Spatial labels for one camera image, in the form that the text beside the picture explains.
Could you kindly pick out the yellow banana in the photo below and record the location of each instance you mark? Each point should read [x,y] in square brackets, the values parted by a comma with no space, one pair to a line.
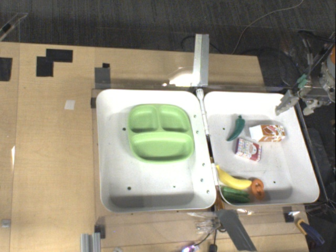
[232,181]

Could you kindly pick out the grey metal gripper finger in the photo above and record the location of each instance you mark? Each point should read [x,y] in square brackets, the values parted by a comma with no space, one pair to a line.
[312,107]
[287,100]

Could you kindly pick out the green divided plate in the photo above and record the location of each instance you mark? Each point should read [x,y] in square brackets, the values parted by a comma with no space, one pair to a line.
[160,146]

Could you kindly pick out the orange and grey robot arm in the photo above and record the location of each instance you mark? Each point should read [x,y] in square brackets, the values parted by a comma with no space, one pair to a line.
[333,58]

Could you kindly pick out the green chili pepper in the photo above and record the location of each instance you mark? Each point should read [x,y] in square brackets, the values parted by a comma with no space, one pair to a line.
[237,128]

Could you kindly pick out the green cucumber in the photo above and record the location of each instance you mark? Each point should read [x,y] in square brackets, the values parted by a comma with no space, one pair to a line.
[236,195]

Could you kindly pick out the pink and white carton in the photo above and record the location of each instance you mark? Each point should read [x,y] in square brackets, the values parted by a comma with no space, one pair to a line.
[248,149]

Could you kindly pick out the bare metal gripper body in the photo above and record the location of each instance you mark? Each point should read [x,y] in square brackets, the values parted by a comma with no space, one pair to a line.
[316,91]

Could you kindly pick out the orange and white carton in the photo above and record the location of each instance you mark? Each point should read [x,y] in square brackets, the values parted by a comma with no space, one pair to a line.
[270,134]

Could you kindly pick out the white plastic tray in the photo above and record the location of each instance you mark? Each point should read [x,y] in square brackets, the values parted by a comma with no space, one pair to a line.
[283,167]
[157,180]

